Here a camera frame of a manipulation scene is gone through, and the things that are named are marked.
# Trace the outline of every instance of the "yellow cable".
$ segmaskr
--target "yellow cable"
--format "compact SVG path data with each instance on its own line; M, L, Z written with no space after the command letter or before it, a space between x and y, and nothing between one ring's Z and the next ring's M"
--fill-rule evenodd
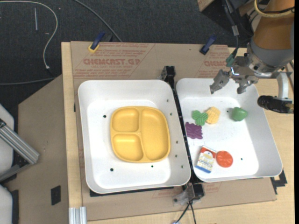
M282 17L282 16L286 16L288 14L291 14L292 12L295 11L295 9L292 9L292 10L286 11L284 13L277 13L277 14L263 13L257 6L257 0L254 0L254 8L255 8L256 12L259 13L263 17Z

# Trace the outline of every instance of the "white cable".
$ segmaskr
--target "white cable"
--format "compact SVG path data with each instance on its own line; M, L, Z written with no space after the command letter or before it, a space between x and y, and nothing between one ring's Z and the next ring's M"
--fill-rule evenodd
M277 14L269 14L269 13L263 13L259 8L258 8L258 5L257 5L257 0L254 0L254 8L256 10L257 13L259 13L261 16L263 17L281 17L281 16L286 16L288 14L291 14L295 11L295 9L292 9L292 10L289 10L289 11L286 11L284 13L277 13Z
M45 58L45 53L46 53L46 49L48 47L48 44L50 43L50 41L52 40L53 36L55 35L56 31L57 31L57 28L58 28L58 19L57 19L57 16L55 14L55 12L49 8L47 5L43 4L43 3L40 3L40 2L33 2L33 1L0 1L0 3L14 3L14 2L17 2L17 3L32 3L32 4L38 4L38 5L41 5L41 6L44 6L46 7L47 9L49 9L54 17L55 17L55 20L56 20L56 27L55 27L55 30L52 34L52 36L50 37L50 39L48 40L47 44L45 45L45 48L43 49L43 62L46 66L46 69L50 69L50 67L47 65L47 62L46 62L46 58Z

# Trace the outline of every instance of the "blue clamp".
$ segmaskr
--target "blue clamp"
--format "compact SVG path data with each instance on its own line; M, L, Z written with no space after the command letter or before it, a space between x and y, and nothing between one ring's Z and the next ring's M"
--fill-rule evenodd
M96 50L99 48L99 46L100 46L99 42L103 39L104 35L105 35L105 32L100 32L98 34L98 36L95 38L95 40L93 41L93 43L90 44L90 46L88 47L88 50L91 53L95 53Z
M210 36L209 40L207 43L200 49L200 53L206 54L209 51L209 47L216 41L216 36L212 35Z

